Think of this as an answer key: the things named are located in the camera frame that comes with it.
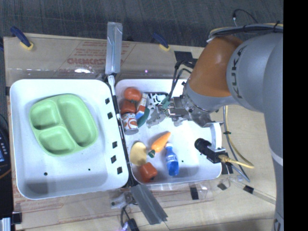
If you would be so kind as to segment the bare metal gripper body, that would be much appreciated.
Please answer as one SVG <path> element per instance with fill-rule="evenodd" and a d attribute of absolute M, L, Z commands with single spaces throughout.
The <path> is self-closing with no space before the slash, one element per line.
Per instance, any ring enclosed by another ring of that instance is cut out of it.
<path fill-rule="evenodd" d="M 175 116 L 182 116 L 186 118 L 185 121 L 193 121 L 200 127 L 208 127 L 207 124 L 213 122 L 209 111 L 199 108 L 185 96 L 171 98 L 165 113 L 171 120 Z"/>

